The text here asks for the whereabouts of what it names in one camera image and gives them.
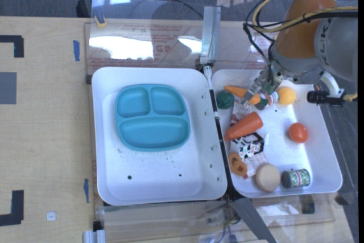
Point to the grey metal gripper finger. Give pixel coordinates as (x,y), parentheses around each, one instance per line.
(248,96)

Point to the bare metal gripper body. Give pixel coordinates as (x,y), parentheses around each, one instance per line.
(260,81)

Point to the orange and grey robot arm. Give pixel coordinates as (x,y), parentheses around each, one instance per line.
(301,34)

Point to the small orange carrot green top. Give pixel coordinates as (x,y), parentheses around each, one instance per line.
(236,91)

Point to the red and white packet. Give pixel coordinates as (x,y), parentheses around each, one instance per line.
(240,112)

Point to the small red and white bottle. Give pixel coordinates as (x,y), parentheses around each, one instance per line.
(273,98)

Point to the green broccoli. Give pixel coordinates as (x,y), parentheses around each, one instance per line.
(225,100)

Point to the large orange carrot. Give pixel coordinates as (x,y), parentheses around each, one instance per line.
(246,126)

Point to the yellow ball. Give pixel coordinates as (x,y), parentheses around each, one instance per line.
(286,96)

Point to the orange red ball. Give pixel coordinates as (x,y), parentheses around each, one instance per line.
(298,132)

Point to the white plastic tray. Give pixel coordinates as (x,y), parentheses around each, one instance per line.
(284,148)
(159,176)

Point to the pink and white packet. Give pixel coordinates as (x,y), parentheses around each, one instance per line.
(256,163)

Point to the orange pretzel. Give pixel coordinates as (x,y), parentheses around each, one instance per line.
(237,166)

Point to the beige round biscuit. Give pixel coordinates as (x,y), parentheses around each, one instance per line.
(267,177)

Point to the green and white can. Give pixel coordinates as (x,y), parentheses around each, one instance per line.
(297,178)

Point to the blue divided plate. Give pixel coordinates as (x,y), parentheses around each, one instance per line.
(152,128)

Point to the black cylinder on white bracket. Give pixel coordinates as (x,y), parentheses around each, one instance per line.
(322,96)

